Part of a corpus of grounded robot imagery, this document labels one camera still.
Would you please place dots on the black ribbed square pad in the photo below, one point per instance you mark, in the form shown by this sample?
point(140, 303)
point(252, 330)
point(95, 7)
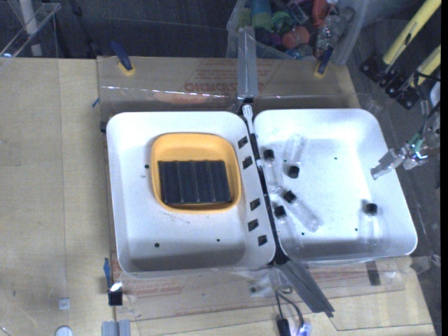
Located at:
point(194, 182)

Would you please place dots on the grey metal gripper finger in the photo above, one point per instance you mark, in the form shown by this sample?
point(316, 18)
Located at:
point(410, 163)
point(388, 162)

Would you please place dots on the yellow bowl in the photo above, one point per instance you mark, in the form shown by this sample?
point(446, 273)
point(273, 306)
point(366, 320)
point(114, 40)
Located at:
point(196, 145)

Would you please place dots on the clear plastic bottle black cap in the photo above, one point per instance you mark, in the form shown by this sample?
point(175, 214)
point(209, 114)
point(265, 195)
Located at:
point(371, 208)
point(269, 154)
point(290, 196)
point(279, 211)
point(293, 171)

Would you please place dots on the brown cardboard board red print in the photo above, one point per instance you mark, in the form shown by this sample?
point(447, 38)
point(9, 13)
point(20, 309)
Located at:
point(210, 75)

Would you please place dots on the white plastic tray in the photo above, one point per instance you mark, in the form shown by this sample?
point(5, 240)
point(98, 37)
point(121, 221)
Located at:
point(336, 194)
point(182, 236)

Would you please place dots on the thin black and white rod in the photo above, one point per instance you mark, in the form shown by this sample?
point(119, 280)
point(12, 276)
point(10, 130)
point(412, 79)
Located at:
point(260, 168)

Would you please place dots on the clear plastic bin of toys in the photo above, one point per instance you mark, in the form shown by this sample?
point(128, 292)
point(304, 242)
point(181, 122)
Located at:
point(297, 19)

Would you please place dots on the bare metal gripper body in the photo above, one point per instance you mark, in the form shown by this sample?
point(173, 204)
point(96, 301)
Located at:
point(430, 138)

